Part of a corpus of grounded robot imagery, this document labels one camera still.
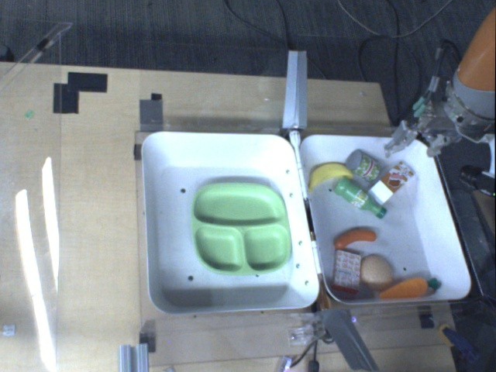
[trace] green plate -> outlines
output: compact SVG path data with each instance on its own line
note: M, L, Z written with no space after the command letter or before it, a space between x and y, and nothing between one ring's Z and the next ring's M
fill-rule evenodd
M193 201L192 226L198 258L217 273L268 273L291 255L284 201L262 184L202 187Z

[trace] dark floor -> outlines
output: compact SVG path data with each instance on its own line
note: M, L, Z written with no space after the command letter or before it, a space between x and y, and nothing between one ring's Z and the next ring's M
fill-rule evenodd
M408 33L447 1L342 0L363 24L390 36ZM358 64L362 46L364 79L381 83L391 122L397 124L428 84L441 40L465 51L495 4L495 0L454 0L419 31L399 39L396 50L390 38L363 44L373 35L353 22L337 0L226 2L251 27L228 11L225 0L0 0L0 45L9 46L20 59L52 22L72 22L62 42L63 64L284 76L289 48L307 50L311 78L354 81L363 80ZM398 13L398 29L391 6ZM57 53L43 59L56 61ZM455 67L456 61L449 57L445 73L453 73ZM443 166L454 195L463 199L463 218L473 222L475 215L463 208L470 196L461 188L457 173L464 164L478 164L477 156L487 151L472 144L460 148L451 146L443 152ZM466 150L461 153L465 160L460 159L460 150ZM490 257L494 272L494 255L482 257ZM474 312L474 307L454 312L457 328L483 346L487 355L488 350L494 352L494 309L477 306ZM481 361L465 370L484 370L482 365ZM464 370L463 361L457 360L457 366Z

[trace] potato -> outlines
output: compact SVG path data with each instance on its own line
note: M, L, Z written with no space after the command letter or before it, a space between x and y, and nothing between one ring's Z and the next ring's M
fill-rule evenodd
M393 282L391 265L379 255L369 255L362 259L360 279L373 291L382 291Z

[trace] green bottle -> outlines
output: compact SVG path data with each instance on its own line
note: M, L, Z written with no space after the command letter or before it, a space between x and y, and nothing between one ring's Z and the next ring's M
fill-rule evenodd
M365 191L352 183L347 177L341 178L334 191L349 203L359 209L368 209L378 218L382 219L386 215L387 209L381 207Z

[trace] tin can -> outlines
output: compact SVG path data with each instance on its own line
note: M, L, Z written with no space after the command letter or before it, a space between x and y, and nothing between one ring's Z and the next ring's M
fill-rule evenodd
M379 163L361 150L355 150L348 156L346 168L369 182L375 181L381 172Z

